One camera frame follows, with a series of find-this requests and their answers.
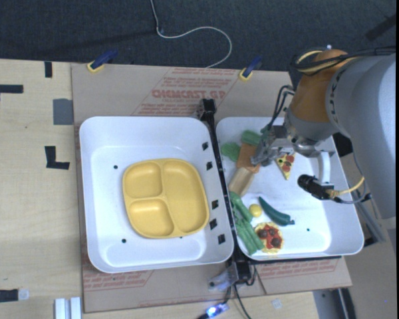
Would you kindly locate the orange toy carrot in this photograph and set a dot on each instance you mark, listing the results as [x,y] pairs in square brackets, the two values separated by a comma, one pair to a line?
[244,158]

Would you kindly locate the yellow divided plate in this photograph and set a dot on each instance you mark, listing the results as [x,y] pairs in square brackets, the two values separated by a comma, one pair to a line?
[166,198]

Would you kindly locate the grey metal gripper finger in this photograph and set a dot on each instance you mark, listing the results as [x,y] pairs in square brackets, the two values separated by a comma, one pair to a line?
[257,159]
[273,159]

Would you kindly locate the toy pizza slice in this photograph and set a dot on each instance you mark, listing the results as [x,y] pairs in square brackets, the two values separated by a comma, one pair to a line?
[286,166]

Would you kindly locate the yellow toy lemon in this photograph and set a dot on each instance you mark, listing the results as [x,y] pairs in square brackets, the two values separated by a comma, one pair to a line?
[255,210]

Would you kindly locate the brown cardboard board, red print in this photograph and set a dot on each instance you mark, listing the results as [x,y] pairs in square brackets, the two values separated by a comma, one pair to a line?
[119,88]

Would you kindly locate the black cylinder on white bracket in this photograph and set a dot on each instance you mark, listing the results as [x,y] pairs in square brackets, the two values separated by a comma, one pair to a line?
[314,185]

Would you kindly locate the toy spaghetti with meatballs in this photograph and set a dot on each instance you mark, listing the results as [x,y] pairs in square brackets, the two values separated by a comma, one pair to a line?
[269,238]

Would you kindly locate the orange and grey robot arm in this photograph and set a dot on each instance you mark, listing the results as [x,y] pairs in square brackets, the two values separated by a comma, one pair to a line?
[359,105]

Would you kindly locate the green toy broccoli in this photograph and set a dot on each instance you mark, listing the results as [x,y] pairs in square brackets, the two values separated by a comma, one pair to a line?
[230,151]

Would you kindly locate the white plastic tray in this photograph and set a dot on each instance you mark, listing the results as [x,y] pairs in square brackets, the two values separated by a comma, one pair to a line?
[103,194]
[319,218]

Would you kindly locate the green toy vegetable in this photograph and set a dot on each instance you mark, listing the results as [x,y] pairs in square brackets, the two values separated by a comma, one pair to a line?
[250,137]

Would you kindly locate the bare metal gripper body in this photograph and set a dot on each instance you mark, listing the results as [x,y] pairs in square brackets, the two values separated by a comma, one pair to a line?
[279,141]

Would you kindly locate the green toy asparagus bunch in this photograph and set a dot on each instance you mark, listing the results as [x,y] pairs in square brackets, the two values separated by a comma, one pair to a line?
[246,228]

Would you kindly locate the dark green toy pepper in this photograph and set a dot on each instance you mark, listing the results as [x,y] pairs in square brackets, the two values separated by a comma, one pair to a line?
[274,213]

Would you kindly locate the tan toy bread roll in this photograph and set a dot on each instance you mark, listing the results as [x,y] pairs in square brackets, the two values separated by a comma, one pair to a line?
[241,181]

